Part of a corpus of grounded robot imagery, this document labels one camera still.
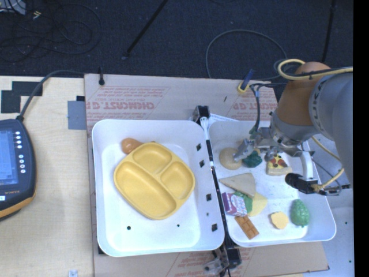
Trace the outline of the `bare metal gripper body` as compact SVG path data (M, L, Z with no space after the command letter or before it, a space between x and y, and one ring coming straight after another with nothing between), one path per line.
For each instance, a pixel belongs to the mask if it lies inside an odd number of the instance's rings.
M250 132L250 139L255 148L265 152L284 152L289 156L301 156L302 150L299 148L300 141L291 140L282 134L278 129L271 126L260 127Z

